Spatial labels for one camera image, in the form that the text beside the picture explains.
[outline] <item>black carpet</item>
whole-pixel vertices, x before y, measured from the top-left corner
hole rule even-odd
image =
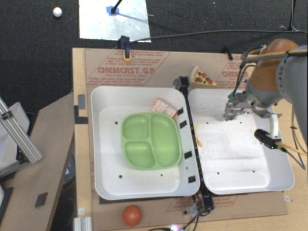
[[[308,0],[297,0],[294,27],[307,30]],[[146,0],[151,36],[220,29],[288,27],[292,0]],[[52,10],[63,10],[54,20]],[[0,96],[34,112],[72,89],[73,47],[113,48],[114,41],[79,38],[78,0],[0,0]],[[307,34],[217,33],[137,43],[133,49],[233,53],[285,37],[307,44]]]

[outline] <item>red ball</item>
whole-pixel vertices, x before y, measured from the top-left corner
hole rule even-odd
[[[138,225],[142,218],[141,210],[135,205],[127,206],[122,212],[122,219],[129,227]]]

